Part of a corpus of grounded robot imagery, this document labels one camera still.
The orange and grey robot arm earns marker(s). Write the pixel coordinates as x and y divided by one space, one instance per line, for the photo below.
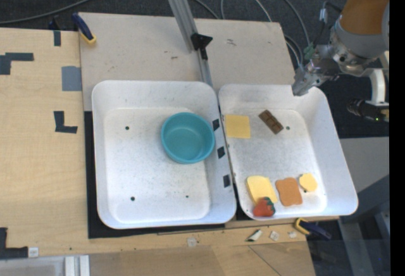
364 12

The brown toast slice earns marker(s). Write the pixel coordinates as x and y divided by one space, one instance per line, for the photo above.
289 192

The white plastic tray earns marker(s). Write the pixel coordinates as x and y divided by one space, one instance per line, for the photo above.
272 157
142 167

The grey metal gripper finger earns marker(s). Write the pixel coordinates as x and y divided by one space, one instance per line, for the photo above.
311 82
299 81

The black cylinder on white bracket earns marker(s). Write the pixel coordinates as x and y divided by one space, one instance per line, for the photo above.
378 85

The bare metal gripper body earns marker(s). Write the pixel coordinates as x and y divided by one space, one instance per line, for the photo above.
326 61

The teal bowl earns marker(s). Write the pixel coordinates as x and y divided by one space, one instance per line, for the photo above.
187 138

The yellow cheese slice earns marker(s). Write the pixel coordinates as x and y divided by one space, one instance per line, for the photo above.
237 126

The brown chocolate bar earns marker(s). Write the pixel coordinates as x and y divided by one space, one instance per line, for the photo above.
271 122

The small yellow biscuit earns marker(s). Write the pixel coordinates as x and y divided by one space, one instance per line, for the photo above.
308 182

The red strawberry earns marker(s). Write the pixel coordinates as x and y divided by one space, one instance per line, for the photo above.
262 208

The pale wooden board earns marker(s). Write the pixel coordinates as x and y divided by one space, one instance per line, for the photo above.
142 53

